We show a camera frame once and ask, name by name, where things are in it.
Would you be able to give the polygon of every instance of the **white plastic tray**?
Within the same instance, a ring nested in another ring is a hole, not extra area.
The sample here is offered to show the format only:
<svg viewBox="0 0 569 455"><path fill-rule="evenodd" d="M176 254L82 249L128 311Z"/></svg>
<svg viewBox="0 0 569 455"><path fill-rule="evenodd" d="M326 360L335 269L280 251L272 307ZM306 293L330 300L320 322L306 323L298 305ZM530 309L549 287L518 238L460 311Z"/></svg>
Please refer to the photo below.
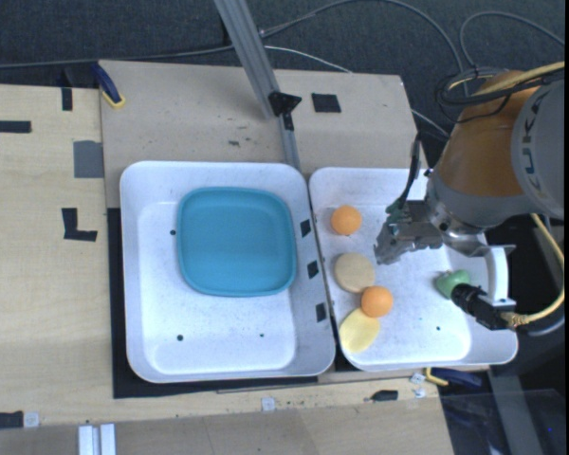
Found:
<svg viewBox="0 0 569 455"><path fill-rule="evenodd" d="M297 275L267 297L195 292L176 257L176 211L188 192L243 187L288 205ZM144 161L120 180L126 346L129 363L156 383L316 375L335 356L303 176L283 164Z"/></svg>
<svg viewBox="0 0 569 455"><path fill-rule="evenodd" d="M373 246L386 220L385 209L402 193L407 175L407 170L399 169L325 168L310 178L310 197L338 327L360 303L360 295L342 290L335 281L333 264L340 254L357 252L369 258L376 268L376 284L390 288L395 297L391 313L380 319L376 341L364 352L344 351L344 355L355 367L371 372L508 362L518 349L516 334L489 331L433 286L442 272L465 268L474 284L507 289L504 254L497 255L490 268L485 258L470 259L445 246L407 253L395 264L376 264ZM420 175L410 199L423 198L425 188L426 179ZM351 236L335 234L330 227L333 210L343 204L356 207L363 216L361 229Z"/></svg>

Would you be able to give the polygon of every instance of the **blue tray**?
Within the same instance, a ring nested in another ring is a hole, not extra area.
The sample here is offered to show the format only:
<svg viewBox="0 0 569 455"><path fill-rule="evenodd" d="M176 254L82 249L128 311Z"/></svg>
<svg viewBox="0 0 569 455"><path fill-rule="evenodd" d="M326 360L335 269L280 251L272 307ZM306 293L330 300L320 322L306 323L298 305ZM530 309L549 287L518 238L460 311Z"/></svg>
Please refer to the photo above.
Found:
<svg viewBox="0 0 569 455"><path fill-rule="evenodd" d="M196 189L180 202L177 254L196 291L226 297L274 295L293 282L297 255L286 203L267 191Z"/></svg>

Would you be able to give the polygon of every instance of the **wooden board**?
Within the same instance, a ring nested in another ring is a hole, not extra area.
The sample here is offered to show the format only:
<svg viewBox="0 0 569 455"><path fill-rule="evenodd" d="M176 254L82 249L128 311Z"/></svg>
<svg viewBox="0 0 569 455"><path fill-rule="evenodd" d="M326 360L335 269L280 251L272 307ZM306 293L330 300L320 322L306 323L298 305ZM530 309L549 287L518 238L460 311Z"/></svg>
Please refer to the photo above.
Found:
<svg viewBox="0 0 569 455"><path fill-rule="evenodd" d="M240 67L101 65L125 97L101 103L107 207L119 206L119 178L140 160L284 162L275 119L265 119ZM276 70L292 113L302 173L321 167L409 168L416 130L398 76ZM337 96L341 113L316 112L312 94Z"/></svg>
<svg viewBox="0 0 569 455"><path fill-rule="evenodd" d="M0 455L75 455L71 428L5 430ZM452 455L437 399L116 425L119 455Z"/></svg>
<svg viewBox="0 0 569 455"><path fill-rule="evenodd" d="M406 377L330 373L318 386L114 400L104 181L75 178L73 158L74 142L102 142L100 96L74 89L70 112L61 99L58 88L0 85L0 120L32 124L0 134L0 412L37 411L50 426L253 412L264 397L277 409L350 406L384 389L414 399ZM64 239L62 208L97 240Z"/></svg>

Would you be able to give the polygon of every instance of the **ping pong ball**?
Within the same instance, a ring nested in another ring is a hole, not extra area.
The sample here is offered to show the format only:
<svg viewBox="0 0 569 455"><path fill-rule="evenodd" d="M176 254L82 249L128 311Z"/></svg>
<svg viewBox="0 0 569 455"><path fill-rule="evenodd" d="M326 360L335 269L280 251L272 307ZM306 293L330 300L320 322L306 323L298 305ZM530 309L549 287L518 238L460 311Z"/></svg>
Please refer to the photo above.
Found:
<svg viewBox="0 0 569 455"><path fill-rule="evenodd" d="M369 317L383 317L392 310L394 298L385 286L369 286L362 293L360 308Z"/></svg>
<svg viewBox="0 0 569 455"><path fill-rule="evenodd" d="M349 236L358 231L360 225L362 225L362 215L358 209L352 206L340 206L331 214L331 228L333 228L337 234Z"/></svg>

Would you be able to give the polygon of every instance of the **black clamp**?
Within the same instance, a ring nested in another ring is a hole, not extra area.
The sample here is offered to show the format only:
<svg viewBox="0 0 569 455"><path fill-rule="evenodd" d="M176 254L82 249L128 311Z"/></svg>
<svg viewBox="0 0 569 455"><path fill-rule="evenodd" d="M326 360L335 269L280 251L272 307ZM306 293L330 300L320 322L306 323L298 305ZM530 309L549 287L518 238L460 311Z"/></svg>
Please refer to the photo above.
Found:
<svg viewBox="0 0 569 455"><path fill-rule="evenodd" d="M295 128L293 127L291 112L300 102L302 102L302 98L299 96L287 95L280 91L272 91L267 96L267 99L272 107L274 116L279 117L282 115L285 129L291 132L294 131Z"/></svg>

